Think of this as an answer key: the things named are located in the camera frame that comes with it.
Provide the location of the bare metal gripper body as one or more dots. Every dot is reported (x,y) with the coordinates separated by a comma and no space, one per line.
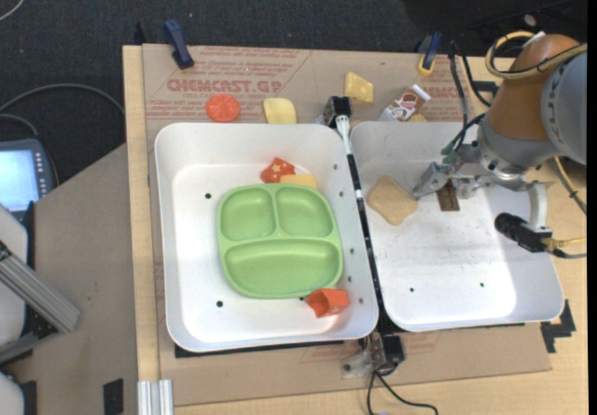
(499,173)

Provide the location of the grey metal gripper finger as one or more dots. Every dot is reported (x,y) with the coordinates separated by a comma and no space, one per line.
(465,190)
(431,177)

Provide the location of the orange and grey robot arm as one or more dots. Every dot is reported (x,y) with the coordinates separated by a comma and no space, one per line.
(522,96)

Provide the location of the tan bread slice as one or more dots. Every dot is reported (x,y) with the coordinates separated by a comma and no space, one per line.
(392,201)

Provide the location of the small yellow piece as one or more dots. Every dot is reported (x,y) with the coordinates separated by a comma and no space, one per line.
(418,118)

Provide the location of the thin black and white rod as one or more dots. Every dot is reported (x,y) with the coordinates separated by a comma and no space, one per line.
(359,189)

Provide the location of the white plastic tray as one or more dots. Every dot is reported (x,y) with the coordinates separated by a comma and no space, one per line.
(448,264)
(196,264)

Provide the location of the brown and white carton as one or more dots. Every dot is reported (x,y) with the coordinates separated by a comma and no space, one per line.
(403,105)

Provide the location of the yellow cheese wedge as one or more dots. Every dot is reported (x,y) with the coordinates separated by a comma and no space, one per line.
(359,87)

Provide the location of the red block with yellow stars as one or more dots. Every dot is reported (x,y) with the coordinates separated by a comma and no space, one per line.
(276,169)

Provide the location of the orange carton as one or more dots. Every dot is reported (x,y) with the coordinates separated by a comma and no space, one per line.
(329,302)

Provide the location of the pale yellow flat slice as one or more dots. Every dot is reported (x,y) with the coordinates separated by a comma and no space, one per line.
(280,111)

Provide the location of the brown cardboard board red print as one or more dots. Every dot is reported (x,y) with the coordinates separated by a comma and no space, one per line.
(298,73)

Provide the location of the green divided plate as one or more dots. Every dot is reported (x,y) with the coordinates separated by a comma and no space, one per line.
(280,259)

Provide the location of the round orange slice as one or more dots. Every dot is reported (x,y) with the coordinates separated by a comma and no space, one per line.
(223,108)

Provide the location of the black cylinder on white bracket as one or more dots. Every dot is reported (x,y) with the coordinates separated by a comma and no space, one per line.
(515,227)

